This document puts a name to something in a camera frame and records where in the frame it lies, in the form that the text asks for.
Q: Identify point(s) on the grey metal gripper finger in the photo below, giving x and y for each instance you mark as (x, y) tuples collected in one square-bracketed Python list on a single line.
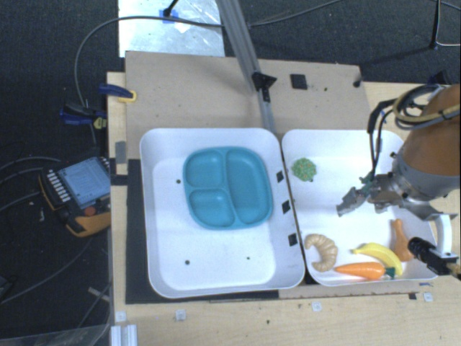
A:
[(353, 194), (346, 209)]

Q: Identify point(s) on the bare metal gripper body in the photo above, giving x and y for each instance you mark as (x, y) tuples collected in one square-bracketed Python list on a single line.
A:
[(390, 191)]

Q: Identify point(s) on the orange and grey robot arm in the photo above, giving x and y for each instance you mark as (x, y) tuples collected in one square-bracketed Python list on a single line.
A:
[(432, 146)]

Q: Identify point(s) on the beige croissant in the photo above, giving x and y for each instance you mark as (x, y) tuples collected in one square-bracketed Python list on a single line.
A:
[(327, 251)]

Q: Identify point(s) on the white plastic tray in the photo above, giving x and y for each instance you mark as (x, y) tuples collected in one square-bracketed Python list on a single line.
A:
[(212, 261), (338, 150)]

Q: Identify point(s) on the brown chicken drumstick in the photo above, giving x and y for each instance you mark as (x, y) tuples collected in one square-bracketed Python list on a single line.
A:
[(400, 243)]

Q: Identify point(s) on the green broccoli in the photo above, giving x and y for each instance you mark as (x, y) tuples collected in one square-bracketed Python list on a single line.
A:
[(304, 168)]

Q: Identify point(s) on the yellow banana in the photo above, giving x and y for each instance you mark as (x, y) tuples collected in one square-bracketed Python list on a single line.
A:
[(381, 252)]

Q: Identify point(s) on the orange carrot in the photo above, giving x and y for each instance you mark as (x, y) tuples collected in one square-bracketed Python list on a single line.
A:
[(363, 270)]

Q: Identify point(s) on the blue divided plate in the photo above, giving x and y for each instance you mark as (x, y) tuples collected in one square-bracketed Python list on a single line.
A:
[(230, 186)]

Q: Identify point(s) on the brown cardboard board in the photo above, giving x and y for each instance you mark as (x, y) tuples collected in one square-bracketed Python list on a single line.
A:
[(201, 92)]

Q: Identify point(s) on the black cylinder on white bracket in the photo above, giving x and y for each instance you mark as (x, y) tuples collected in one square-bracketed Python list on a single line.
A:
[(428, 252)]

